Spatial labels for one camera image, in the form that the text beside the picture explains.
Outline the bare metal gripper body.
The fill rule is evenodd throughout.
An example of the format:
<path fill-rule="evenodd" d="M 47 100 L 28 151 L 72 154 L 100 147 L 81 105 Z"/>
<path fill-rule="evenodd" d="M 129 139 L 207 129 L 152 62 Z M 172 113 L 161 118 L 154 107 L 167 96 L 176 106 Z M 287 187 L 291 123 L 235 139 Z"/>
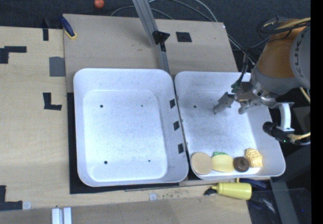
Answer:
<path fill-rule="evenodd" d="M 263 104 L 273 107 L 277 103 L 276 98 L 276 94 L 269 92 L 258 82 L 242 82 L 234 94 L 235 101 L 245 106 Z"/>

